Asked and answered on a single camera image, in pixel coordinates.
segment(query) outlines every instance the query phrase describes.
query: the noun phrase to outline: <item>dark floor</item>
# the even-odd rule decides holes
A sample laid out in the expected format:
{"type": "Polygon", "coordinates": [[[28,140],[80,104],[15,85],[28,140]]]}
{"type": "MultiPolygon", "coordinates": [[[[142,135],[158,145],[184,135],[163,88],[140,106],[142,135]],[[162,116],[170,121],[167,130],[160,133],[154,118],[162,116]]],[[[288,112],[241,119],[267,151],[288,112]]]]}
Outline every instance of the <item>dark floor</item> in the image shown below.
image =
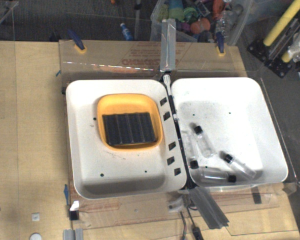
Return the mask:
{"type": "MultiPolygon", "coordinates": [[[[134,30],[136,0],[15,0],[19,5],[14,11],[16,41],[47,42],[52,32],[57,31],[62,39],[68,39],[67,29],[72,29],[86,40],[124,40],[120,23],[134,30]]],[[[157,0],[142,0],[139,40],[147,41],[151,32],[151,13],[157,0]]],[[[279,78],[247,52],[248,45],[255,38],[264,38],[277,18],[245,26],[237,46],[247,70],[264,87],[277,121],[282,149],[289,164],[287,182],[300,181],[300,78],[291,70],[279,78]]],[[[0,40],[13,40],[9,20],[1,26],[0,40]]],[[[289,196],[291,206],[300,230],[300,188],[289,196]]]]}

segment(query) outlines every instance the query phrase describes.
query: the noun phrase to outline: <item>black cap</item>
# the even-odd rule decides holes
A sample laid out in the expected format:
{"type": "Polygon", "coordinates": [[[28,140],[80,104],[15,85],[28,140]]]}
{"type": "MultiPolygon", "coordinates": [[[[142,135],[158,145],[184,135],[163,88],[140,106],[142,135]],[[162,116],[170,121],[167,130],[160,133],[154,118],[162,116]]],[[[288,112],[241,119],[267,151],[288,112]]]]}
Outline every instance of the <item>black cap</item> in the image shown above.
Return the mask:
{"type": "Polygon", "coordinates": [[[235,183],[237,181],[236,175],[229,175],[228,182],[235,183]]]}
{"type": "Polygon", "coordinates": [[[228,164],[233,160],[234,158],[229,155],[229,154],[226,154],[225,157],[223,158],[224,161],[226,161],[228,164]]]}
{"type": "Polygon", "coordinates": [[[191,169],[198,169],[198,168],[199,168],[198,161],[197,161],[197,160],[192,160],[192,161],[190,162],[190,168],[191,168],[191,169]]]}
{"type": "Polygon", "coordinates": [[[194,127],[193,129],[194,129],[195,134],[201,134],[204,132],[200,125],[194,127]]]}

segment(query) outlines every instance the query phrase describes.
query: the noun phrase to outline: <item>clear plastic bin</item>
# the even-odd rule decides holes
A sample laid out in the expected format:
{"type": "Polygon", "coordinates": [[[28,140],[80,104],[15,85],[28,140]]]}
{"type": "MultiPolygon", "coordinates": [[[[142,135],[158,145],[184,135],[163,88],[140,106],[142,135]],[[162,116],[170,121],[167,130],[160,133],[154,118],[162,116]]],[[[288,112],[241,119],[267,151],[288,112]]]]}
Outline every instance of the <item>clear plastic bin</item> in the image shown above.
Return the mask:
{"type": "MultiPolygon", "coordinates": [[[[150,41],[160,41],[161,40],[161,22],[157,21],[157,18],[160,13],[161,6],[165,3],[166,0],[158,0],[156,6],[151,14],[151,36],[150,41]]],[[[227,44],[229,46],[236,45],[239,36],[246,25],[249,12],[251,10],[252,2],[254,0],[231,0],[231,4],[234,6],[236,4],[240,4],[243,6],[243,13],[239,16],[237,24],[232,28],[229,33],[229,38],[227,44]]],[[[187,35],[183,32],[177,31],[176,33],[176,41],[177,42],[197,42],[197,39],[193,38],[190,35],[187,35]]]]}
{"type": "Polygon", "coordinates": [[[294,0],[253,0],[246,24],[280,17],[294,0]]]}

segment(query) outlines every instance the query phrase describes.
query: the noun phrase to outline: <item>hole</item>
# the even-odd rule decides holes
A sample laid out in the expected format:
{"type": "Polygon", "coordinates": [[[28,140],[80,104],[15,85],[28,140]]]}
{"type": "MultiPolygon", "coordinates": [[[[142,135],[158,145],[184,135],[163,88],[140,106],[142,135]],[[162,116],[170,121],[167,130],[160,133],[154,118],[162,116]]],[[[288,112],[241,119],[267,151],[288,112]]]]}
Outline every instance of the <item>hole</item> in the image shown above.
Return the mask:
{"type": "Polygon", "coordinates": [[[170,112],[168,111],[163,115],[163,120],[166,121],[169,117],[170,117],[170,112]]]}
{"type": "Polygon", "coordinates": [[[169,147],[169,151],[172,150],[173,148],[176,147],[176,142],[174,141],[174,142],[170,143],[168,147],[169,147]]]}
{"type": "Polygon", "coordinates": [[[181,169],[180,168],[174,169],[174,176],[177,176],[180,173],[181,173],[181,169]]]}
{"type": "Polygon", "coordinates": [[[168,163],[168,166],[171,165],[174,161],[175,161],[175,157],[174,156],[171,156],[170,158],[168,158],[166,160],[166,162],[168,163]]]}
{"type": "Polygon", "coordinates": [[[168,101],[167,98],[164,97],[162,100],[160,100],[160,106],[163,106],[164,104],[166,104],[167,101],[168,101]]]}

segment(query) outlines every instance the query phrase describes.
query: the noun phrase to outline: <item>wooden surface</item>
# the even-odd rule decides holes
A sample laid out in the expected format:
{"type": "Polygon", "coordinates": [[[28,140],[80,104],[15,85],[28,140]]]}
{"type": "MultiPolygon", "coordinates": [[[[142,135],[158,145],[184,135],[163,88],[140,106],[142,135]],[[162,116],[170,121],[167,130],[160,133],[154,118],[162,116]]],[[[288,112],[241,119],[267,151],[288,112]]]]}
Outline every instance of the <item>wooden surface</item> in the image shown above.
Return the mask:
{"type": "MultiPolygon", "coordinates": [[[[238,49],[231,49],[233,67],[243,70],[238,49]]],[[[69,161],[59,69],[57,43],[0,41],[0,240],[24,240],[34,232],[44,240],[57,240],[71,227],[63,193],[69,183],[69,161]],[[32,221],[32,213],[39,213],[40,220],[32,221]]],[[[227,228],[209,230],[193,213],[195,222],[205,240],[299,240],[288,197],[281,189],[281,184],[273,186],[275,202],[268,208],[227,207],[227,228]]],[[[145,209],[155,210],[151,205],[145,209]]],[[[85,229],[84,240],[178,240],[182,230],[181,219],[174,218],[85,229]]],[[[188,234],[187,239],[194,238],[188,234]]]]}

